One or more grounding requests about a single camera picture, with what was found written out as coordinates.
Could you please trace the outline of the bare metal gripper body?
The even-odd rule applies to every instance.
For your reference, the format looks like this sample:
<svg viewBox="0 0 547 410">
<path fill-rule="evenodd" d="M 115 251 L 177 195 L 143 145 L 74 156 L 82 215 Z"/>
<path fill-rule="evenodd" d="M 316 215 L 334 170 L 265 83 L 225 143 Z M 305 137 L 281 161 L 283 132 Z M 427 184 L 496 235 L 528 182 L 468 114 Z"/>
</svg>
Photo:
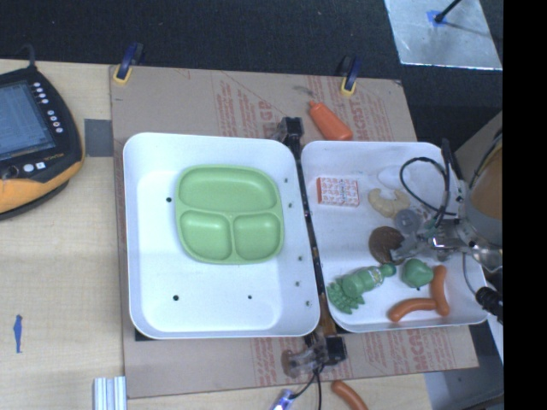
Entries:
<svg viewBox="0 0 547 410">
<path fill-rule="evenodd" d="M 467 253 L 488 272 L 503 268 L 501 221 L 442 221 L 438 226 L 422 228 L 420 236 L 439 256 Z"/>
</svg>

